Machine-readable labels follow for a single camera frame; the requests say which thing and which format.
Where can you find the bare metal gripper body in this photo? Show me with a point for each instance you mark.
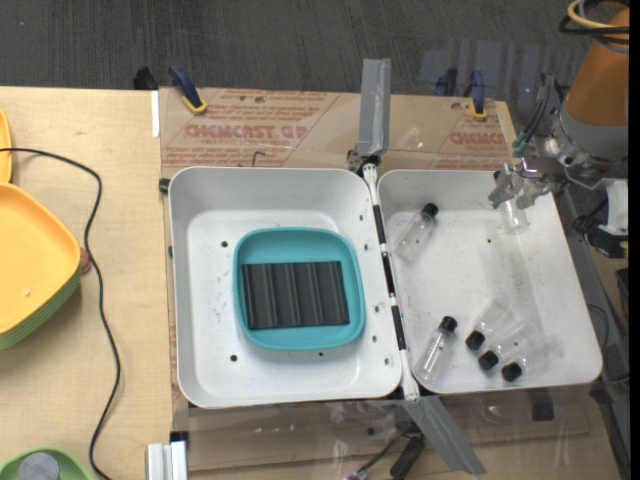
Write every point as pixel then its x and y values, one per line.
pixel 570 160

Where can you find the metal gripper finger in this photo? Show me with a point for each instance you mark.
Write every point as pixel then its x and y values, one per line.
pixel 504 185
pixel 532 192

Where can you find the clear plastic bottle without cap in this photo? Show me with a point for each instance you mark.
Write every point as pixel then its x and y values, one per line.
pixel 515 218

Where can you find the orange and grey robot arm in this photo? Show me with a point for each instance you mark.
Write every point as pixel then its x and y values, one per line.
pixel 600 88

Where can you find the white plastic tray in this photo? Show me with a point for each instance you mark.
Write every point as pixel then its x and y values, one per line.
pixel 480 278
pixel 210 288

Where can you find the clear plastic bottle black cap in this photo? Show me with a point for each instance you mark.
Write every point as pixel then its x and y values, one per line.
pixel 512 371
pixel 476 340
pixel 436 350
pixel 488 360
pixel 415 233

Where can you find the thin black and white rod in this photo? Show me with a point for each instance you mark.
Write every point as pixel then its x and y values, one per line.
pixel 383 248

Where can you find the brown cardboard board red print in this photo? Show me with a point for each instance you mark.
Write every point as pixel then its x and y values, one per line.
pixel 280 128

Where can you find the black ribbed rack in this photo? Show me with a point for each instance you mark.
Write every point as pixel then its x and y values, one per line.
pixel 295 295

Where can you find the teal plate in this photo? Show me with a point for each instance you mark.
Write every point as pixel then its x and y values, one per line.
pixel 260 248

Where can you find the small brown round disc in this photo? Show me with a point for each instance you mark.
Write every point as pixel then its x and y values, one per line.
pixel 86 260

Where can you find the yellow plate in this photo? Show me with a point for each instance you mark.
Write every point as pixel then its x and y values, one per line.
pixel 30 258

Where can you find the green plate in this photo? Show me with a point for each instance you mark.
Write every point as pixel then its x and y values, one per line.
pixel 75 463
pixel 45 330

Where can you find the grey round can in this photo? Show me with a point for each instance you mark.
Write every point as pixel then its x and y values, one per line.
pixel 39 467

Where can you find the black cylinder on white bracket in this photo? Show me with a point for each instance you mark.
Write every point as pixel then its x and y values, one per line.
pixel 618 208

